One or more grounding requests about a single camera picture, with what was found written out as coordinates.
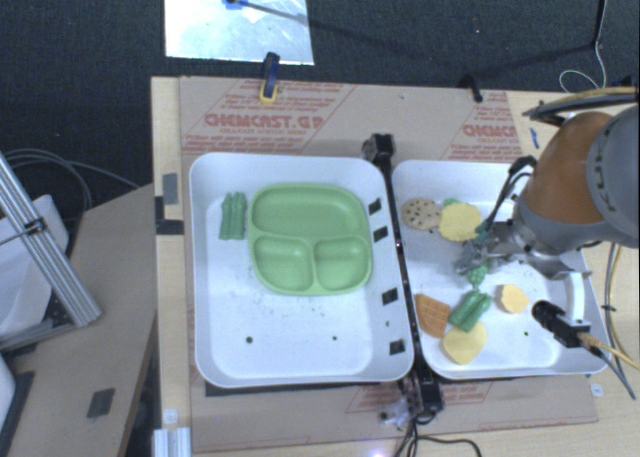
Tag green grapes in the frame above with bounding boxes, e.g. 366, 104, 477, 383
465, 265, 490, 292

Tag black cylinder on white bracket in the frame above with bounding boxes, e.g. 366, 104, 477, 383
531, 269, 594, 349

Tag thin black rod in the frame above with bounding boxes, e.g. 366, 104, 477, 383
378, 158, 427, 387

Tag brown chocolate chip biscuit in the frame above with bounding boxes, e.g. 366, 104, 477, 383
401, 197, 443, 232

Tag orange waffle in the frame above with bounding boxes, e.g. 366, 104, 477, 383
413, 293, 453, 339

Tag yellow potato half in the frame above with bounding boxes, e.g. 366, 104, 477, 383
493, 283, 531, 315

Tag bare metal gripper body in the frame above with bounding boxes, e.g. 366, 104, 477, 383
480, 220, 592, 280

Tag yellow crisp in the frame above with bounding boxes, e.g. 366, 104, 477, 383
440, 321, 489, 366

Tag yellow pineapple slice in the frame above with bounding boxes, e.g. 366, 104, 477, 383
437, 197, 484, 243

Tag green asparagus bundle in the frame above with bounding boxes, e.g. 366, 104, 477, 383
447, 289, 493, 333
218, 191, 248, 242

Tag brown cardboard board, red print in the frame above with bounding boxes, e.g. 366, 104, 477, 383
178, 75, 600, 454

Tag green divided plate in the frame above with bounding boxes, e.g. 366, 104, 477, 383
247, 183, 376, 297

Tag white plastic tray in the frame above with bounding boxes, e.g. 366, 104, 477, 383
188, 151, 416, 389
391, 159, 611, 381

